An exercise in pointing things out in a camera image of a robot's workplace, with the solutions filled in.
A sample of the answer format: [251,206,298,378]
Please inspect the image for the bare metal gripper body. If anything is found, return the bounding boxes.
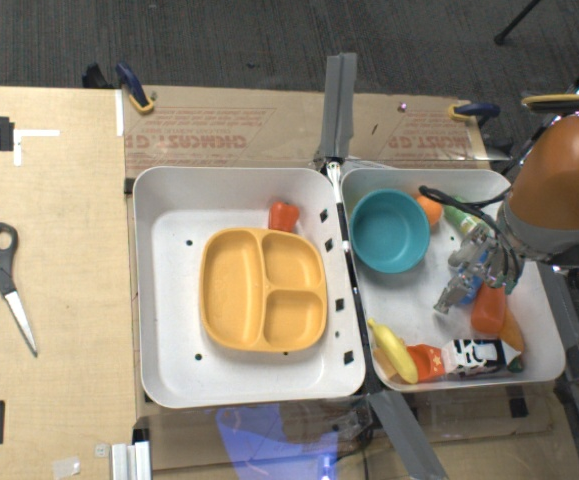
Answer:
[468,223,523,290]

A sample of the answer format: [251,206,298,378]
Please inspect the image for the blue small object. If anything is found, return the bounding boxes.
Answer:
[456,266,486,306]

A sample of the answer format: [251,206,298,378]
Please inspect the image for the green bottle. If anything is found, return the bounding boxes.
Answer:
[442,202,491,238]

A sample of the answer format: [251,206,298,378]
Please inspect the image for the white plastic tray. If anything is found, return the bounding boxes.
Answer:
[339,167,568,393]
[132,166,368,410]

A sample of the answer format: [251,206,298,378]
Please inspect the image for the orange toy fruit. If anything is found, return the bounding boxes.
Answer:
[414,194,444,228]

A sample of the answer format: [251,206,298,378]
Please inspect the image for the black and white milk carton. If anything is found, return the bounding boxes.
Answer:
[441,337,523,381]

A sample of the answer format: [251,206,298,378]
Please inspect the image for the red carton with yellow star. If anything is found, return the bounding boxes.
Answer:
[406,343,446,384]

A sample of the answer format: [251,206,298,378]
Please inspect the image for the teal bowl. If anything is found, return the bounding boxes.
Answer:
[348,188,432,275]

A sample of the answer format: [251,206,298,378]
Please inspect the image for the yellow banana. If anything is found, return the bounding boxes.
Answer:
[366,317,420,385]

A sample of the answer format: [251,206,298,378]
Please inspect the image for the red toy pepper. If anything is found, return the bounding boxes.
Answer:
[267,200,302,234]

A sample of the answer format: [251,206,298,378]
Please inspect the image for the orange divided plate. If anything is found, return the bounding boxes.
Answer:
[198,226,330,354]

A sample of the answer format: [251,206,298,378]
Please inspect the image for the brown cardboard board red print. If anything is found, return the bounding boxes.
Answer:
[121,85,555,472]

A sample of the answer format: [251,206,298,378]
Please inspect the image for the black stand leg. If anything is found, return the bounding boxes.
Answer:
[493,0,574,47]

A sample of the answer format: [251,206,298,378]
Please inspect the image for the grey handled scissors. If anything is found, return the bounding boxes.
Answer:
[0,221,39,359]

